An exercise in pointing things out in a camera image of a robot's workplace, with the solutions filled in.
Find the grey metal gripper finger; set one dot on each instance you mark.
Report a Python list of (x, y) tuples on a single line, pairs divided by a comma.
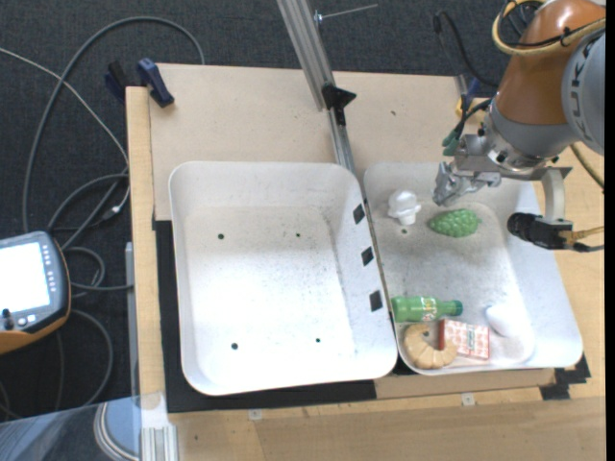
[(463, 189), (443, 185)]

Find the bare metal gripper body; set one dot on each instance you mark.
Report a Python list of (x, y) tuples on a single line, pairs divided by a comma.
[(478, 159)]

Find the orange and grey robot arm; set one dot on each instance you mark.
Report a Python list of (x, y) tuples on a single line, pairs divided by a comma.
[(538, 84)]

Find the green toy grapes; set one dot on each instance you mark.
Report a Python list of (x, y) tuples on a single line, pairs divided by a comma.
[(454, 223)]

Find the white toy mushroom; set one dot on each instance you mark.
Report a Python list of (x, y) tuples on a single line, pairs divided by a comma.
[(404, 205)]

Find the white plastic tray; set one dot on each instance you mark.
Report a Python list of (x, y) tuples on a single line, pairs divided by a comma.
[(259, 281), (456, 276)]

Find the green plastic bottle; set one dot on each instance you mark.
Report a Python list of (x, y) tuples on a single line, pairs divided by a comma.
[(415, 308)]

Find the white oval object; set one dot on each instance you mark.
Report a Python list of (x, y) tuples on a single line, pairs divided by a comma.
[(502, 320)]

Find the red and white carton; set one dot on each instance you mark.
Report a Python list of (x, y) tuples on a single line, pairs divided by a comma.
[(468, 340)]

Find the beige toy doughnut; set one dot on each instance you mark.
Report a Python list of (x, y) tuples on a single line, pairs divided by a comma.
[(423, 353)]

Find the pale wood board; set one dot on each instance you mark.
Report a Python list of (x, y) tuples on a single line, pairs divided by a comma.
[(250, 118)]

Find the black cylinder on white bracket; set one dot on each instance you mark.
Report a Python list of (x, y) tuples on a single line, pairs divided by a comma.
[(533, 228)]

